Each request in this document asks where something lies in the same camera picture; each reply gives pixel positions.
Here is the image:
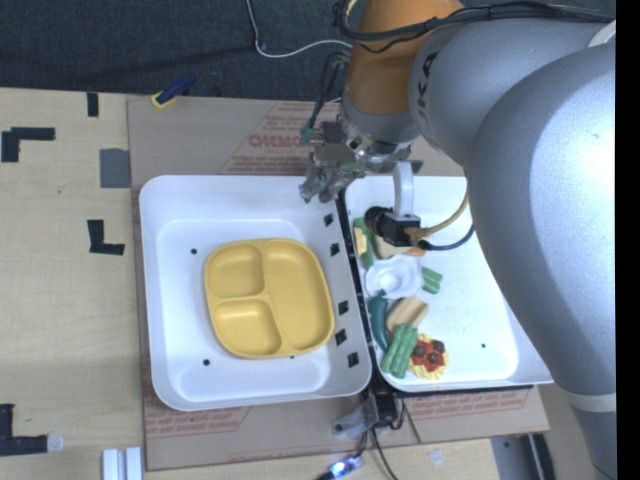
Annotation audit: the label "green toy asparagus bundle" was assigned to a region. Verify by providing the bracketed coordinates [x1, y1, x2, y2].
[380, 322, 420, 380]

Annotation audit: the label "brown cardboard board red print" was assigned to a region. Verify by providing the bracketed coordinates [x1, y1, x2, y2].
[125, 95, 551, 472]

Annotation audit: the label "tan toy bread slice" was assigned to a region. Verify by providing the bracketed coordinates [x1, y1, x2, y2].
[374, 236, 427, 261]

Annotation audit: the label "dark green toy pepper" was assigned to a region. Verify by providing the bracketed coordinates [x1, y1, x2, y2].
[367, 289, 392, 354]

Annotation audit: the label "white toy fried egg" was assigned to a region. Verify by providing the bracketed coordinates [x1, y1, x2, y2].
[364, 253, 424, 300]

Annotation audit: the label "short green toy beans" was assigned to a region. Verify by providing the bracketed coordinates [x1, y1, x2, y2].
[420, 265, 444, 296]

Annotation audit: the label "white plastic tray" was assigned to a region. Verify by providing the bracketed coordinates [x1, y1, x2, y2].
[138, 173, 374, 413]
[344, 173, 555, 394]

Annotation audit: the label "black cylinder on white bracket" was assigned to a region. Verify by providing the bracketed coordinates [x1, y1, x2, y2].
[363, 158, 425, 249]

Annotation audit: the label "yellow toy spaghetti with meatballs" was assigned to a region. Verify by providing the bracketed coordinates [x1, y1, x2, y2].
[407, 333, 450, 382]

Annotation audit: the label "yellow divided plate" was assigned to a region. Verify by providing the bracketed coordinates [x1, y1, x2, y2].
[202, 237, 336, 360]

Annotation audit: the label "black block with thin wires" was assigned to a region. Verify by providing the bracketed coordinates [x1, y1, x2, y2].
[360, 388, 402, 427]

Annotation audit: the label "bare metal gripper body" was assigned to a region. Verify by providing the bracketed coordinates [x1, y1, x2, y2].
[309, 120, 401, 180]

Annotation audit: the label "green and yellow toy corn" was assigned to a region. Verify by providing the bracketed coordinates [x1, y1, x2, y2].
[352, 216, 377, 270]

